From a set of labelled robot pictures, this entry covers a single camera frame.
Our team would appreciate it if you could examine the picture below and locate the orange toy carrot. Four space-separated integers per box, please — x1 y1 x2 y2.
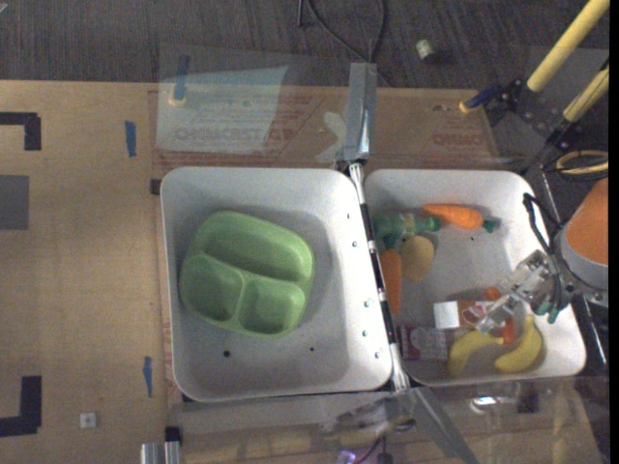
378 247 404 316

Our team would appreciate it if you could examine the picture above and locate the green divided plate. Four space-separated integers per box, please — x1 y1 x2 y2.
178 210 317 341

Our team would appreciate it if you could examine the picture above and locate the orange toy sausage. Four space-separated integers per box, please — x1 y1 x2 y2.
485 285 519 346

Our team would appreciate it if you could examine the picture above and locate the white plastic tray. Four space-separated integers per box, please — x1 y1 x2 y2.
363 167 589 388
159 165 395 403

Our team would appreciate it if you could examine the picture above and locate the red and white packet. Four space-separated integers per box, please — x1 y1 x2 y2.
398 325 452 363

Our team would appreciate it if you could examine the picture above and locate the yellow banana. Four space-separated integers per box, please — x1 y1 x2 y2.
493 313 545 375
446 330 505 377

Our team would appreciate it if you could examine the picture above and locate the orange carrot with green top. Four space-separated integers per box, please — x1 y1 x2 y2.
421 202 498 234

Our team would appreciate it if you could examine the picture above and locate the white and brown carton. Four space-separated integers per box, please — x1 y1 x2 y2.
432 299 490 331

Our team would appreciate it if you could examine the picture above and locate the green plastic bottle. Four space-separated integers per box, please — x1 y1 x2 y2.
371 212 443 251

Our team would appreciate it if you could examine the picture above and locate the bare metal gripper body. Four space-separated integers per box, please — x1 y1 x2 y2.
508 248 565 312

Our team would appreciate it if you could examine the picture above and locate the yellow toy lemon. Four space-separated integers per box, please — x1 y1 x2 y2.
399 234 436 284

